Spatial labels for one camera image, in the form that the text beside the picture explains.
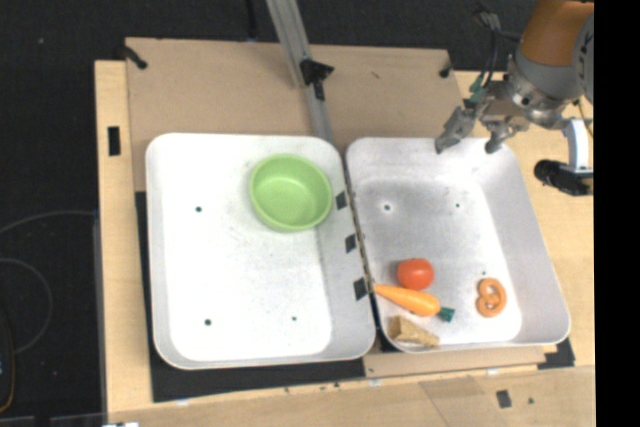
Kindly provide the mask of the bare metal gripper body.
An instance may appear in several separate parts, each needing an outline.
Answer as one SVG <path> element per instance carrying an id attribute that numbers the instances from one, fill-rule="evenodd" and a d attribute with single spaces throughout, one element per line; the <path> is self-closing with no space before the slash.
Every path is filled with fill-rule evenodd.
<path id="1" fill-rule="evenodd" d="M 492 81 L 483 89 L 474 114 L 482 124 L 534 124 L 555 130 L 564 124 L 563 112 L 571 98 L 547 94 L 531 82 Z"/>

